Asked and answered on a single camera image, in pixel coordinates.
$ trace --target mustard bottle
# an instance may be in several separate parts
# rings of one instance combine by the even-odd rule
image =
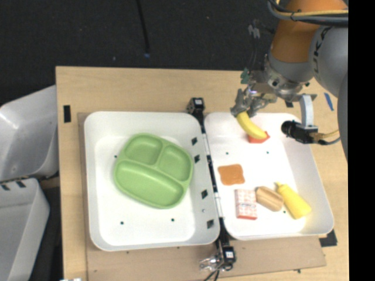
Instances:
[[[289,209],[292,216],[297,220],[311,212],[311,207],[287,184],[276,182],[277,192],[284,198],[285,206]]]

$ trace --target green plate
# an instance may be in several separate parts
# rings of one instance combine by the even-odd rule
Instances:
[[[125,194],[157,208],[178,205],[193,176],[193,160],[180,146],[139,133],[121,149],[114,180]]]

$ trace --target wooden table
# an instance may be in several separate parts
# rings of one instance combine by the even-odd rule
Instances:
[[[78,114],[95,111],[186,112],[192,97],[202,97],[205,113],[229,111],[240,84],[239,71],[142,68],[57,67],[63,272],[83,280],[203,280],[199,258],[212,246],[104,252],[87,237],[82,186]],[[324,90],[316,82],[304,91],[318,94],[315,125],[320,132],[338,128]],[[337,100],[332,97],[333,105]],[[279,100],[264,112],[301,117],[299,105]],[[311,146],[335,218],[338,246],[321,248],[318,237],[234,241],[238,261],[222,273],[226,280],[349,280],[347,161],[340,143]],[[301,276],[295,270],[302,269]]]

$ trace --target red box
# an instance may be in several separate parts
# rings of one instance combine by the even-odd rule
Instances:
[[[234,190],[236,197],[236,217],[248,220],[256,220],[257,215],[257,198],[255,190]]]

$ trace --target banana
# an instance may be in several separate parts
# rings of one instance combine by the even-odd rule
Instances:
[[[265,139],[267,137],[267,134],[250,120],[246,111],[240,112],[236,119],[242,129],[252,138]]]

